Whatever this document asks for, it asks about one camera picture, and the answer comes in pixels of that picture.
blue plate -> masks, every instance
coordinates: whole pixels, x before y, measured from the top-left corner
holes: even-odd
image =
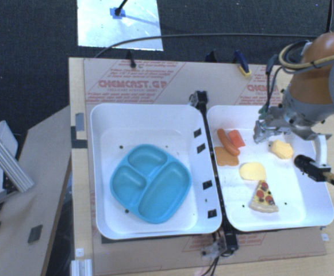
[[[143,144],[120,162],[110,180],[116,200],[149,223],[167,221],[185,200],[191,175],[177,159],[162,149]]]

black fabric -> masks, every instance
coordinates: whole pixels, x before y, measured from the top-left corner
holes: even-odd
[[[330,0],[157,0],[162,34],[249,32],[318,36]],[[23,134],[68,105],[68,58],[101,49],[77,46],[76,0],[0,0],[0,121]],[[265,64],[296,39],[215,37],[165,39],[164,51],[135,51],[136,59],[202,62],[212,50],[231,62],[235,49]],[[114,49],[101,57],[125,58]]]

toy hot dog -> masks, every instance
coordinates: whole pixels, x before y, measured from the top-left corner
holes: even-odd
[[[234,156],[240,154],[240,150],[232,144],[232,142],[228,139],[223,129],[218,129],[217,134],[219,141],[230,154]]]

white tray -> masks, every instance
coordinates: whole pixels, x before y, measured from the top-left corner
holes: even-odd
[[[222,146],[217,137],[219,128],[226,132],[239,130],[246,144],[240,148],[238,166],[217,165],[229,222],[241,231],[330,224],[334,219],[334,208],[325,182],[315,182],[307,175],[302,175],[293,163],[299,154],[315,159],[312,142],[290,134],[273,136],[270,141],[256,144],[253,135],[259,109],[260,106],[214,106],[208,111],[214,146]],[[270,152],[269,145],[276,139],[291,144],[294,150],[292,159],[282,160]],[[239,168],[247,162],[264,165],[267,183],[279,208],[278,213],[260,213],[248,207],[257,181],[245,181],[240,177]]]
[[[204,121],[197,109],[188,105],[103,103],[91,111],[90,125],[96,218],[101,234],[111,239],[129,239],[212,233],[219,228],[222,220],[219,199]],[[164,149],[182,162],[192,176],[186,199],[161,224],[147,223],[131,212],[126,213],[110,191],[113,171],[140,144]],[[203,144],[205,149],[198,153],[197,148]],[[212,185],[204,190],[206,181]],[[214,210],[216,216],[209,218],[209,211]]]

toy pizza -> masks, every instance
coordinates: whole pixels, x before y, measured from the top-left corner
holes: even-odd
[[[264,180],[259,181],[249,207],[263,213],[275,213],[278,211],[278,206],[275,205],[269,186]]]

